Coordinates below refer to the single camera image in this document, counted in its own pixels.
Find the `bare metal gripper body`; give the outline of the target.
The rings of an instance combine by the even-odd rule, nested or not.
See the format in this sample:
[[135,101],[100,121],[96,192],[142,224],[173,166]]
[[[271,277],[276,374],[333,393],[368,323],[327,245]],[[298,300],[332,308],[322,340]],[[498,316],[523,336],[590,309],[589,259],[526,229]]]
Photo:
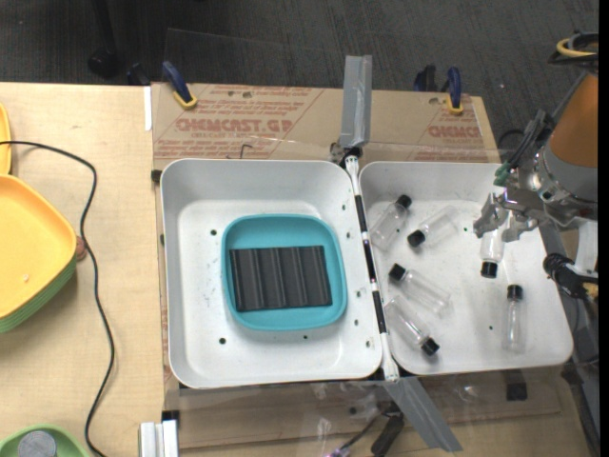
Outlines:
[[562,228],[599,219],[598,170],[575,166],[557,157],[535,157],[517,168],[508,163],[495,173],[504,188],[500,204]]

